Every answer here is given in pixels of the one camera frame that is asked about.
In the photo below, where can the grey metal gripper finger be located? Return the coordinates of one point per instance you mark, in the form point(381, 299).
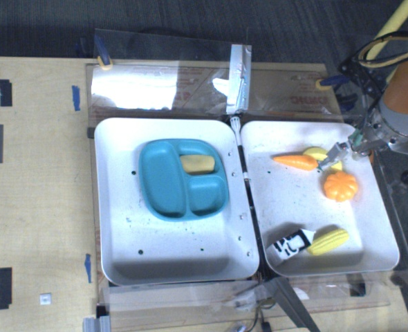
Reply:
point(338, 150)

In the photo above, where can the orange carrot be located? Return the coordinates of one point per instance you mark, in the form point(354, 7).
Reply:
point(295, 162)

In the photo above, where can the yellow banana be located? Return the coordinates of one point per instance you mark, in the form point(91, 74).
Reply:
point(315, 152)

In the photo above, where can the yellow corn cob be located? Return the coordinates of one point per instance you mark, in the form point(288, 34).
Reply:
point(328, 242)

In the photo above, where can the black and white carton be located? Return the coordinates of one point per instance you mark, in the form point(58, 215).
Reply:
point(288, 245)

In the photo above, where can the orange pumpkin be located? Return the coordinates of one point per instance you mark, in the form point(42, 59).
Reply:
point(340, 186)

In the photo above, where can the blue divided plate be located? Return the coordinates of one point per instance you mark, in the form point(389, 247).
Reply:
point(162, 178)

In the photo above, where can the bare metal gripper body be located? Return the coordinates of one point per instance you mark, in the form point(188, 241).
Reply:
point(377, 143)

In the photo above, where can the white plastic tray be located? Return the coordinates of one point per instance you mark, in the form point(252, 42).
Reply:
point(294, 206)
point(176, 247)

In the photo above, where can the yellow toy bread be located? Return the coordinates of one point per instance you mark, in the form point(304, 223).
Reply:
point(197, 164)

